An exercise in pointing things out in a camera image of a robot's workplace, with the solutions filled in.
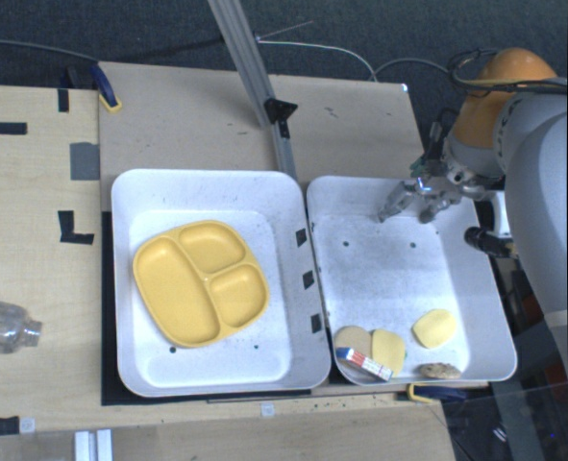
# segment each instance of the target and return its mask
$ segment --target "yellow plate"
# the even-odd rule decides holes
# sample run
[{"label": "yellow plate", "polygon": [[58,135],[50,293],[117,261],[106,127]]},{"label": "yellow plate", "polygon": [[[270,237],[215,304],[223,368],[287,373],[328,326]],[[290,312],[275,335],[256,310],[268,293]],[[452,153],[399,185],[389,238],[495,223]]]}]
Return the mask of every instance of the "yellow plate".
[{"label": "yellow plate", "polygon": [[258,261],[230,226],[208,220],[145,242],[134,257],[140,296],[161,332],[201,347],[248,327],[268,306]]}]

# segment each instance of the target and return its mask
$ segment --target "gray tape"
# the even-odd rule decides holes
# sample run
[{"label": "gray tape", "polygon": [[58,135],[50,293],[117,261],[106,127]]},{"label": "gray tape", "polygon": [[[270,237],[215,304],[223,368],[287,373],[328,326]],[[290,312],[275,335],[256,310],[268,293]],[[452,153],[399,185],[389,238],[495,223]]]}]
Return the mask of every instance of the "gray tape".
[{"label": "gray tape", "polygon": [[100,179],[100,146],[89,142],[70,144],[70,179],[97,181]]}]

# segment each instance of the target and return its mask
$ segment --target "table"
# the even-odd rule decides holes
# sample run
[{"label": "table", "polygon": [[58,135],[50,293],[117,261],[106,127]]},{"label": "table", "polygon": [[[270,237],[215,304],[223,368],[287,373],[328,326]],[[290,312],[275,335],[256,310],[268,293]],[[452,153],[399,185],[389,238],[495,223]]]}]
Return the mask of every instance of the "table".
[{"label": "table", "polygon": [[[160,440],[170,441],[162,444],[166,449],[172,449],[175,432],[186,432],[187,442],[193,439],[197,449],[211,454],[217,446],[238,446],[239,432],[251,427],[256,443],[288,432],[290,448],[305,446],[308,452],[331,452],[349,441],[355,449],[393,448],[406,459],[425,459],[429,452],[435,459],[453,459],[439,405],[397,401],[387,390],[367,394],[353,386],[325,384],[299,398],[101,405],[100,224],[101,212],[110,208],[108,186],[114,177],[138,166],[274,168],[270,134],[264,136],[257,127],[236,74],[101,65],[124,109],[136,112],[141,104],[148,114],[140,120],[125,112],[109,114],[91,90],[69,90],[65,111],[64,92],[0,86],[0,122],[26,123],[28,129],[26,135],[0,134],[0,300],[24,305],[43,322],[37,347],[0,355],[0,417],[33,418],[37,432],[119,427],[115,448],[134,446],[128,452],[136,456],[135,443],[142,436],[136,437],[132,427],[156,429]],[[146,82],[145,73],[157,79]],[[301,186],[331,173],[406,177],[410,160],[421,152],[400,85],[277,76],[272,82],[278,97],[300,106],[288,123]],[[177,96],[158,102],[161,95],[149,93],[150,85]],[[174,104],[185,107],[171,109]],[[183,129],[166,119],[171,113],[182,117]],[[169,142],[183,140],[184,149],[170,148]],[[77,145],[100,146],[100,181],[73,179],[77,160],[70,153]],[[233,156],[213,155],[231,149]],[[74,212],[74,232],[94,234],[91,244],[60,241],[63,210]],[[273,403],[275,418],[261,417],[265,401]],[[381,426],[385,422],[388,436]],[[363,447],[353,441],[359,425],[364,425],[362,435],[375,442]],[[348,434],[341,438],[335,432],[343,426]],[[304,432],[312,431],[323,441],[309,441],[311,435]],[[217,441],[207,432],[216,432]],[[420,437],[422,443],[413,442]],[[12,450],[15,442],[3,439],[0,446]]]}]

